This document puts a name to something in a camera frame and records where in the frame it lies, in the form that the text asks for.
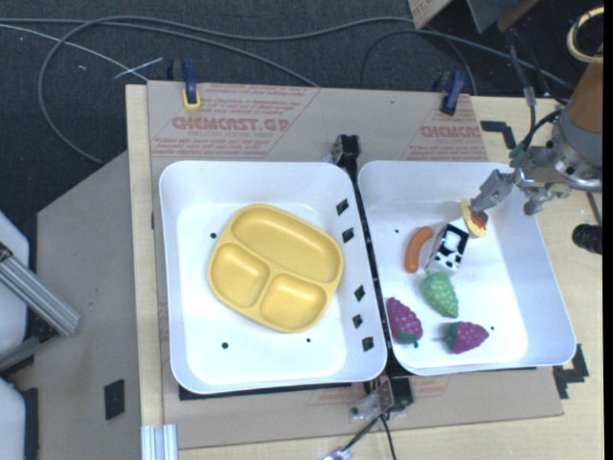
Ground orange sausage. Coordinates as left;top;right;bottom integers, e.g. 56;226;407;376
403;225;435;275

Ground white plastic tray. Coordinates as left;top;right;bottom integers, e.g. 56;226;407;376
157;159;389;396
356;159;578;378

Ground yellow divided plate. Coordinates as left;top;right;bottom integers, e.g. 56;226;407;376
206;202;346;334

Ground black block with thin wires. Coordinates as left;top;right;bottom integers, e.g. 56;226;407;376
348;376;416;424
329;133;361;168

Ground yellow pizza slice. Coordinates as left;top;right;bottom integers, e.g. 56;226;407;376
460;198;489;240

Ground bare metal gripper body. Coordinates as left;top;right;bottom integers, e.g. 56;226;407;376
513;144;603;200

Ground purple grapes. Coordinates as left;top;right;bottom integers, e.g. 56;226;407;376
385;296;424;350
442;320;490;356

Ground thin black rod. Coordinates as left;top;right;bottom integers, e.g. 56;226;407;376
350;159;396;379

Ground black cylinder on white bracket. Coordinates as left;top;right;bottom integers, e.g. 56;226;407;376
571;223;603;257

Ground black and white milk carton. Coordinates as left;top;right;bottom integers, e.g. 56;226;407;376
424;222;471;276

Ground brown cardboard board red print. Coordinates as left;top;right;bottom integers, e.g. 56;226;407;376
146;80;566;450

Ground green grapes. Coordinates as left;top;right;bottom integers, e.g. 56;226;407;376
420;269;461;319

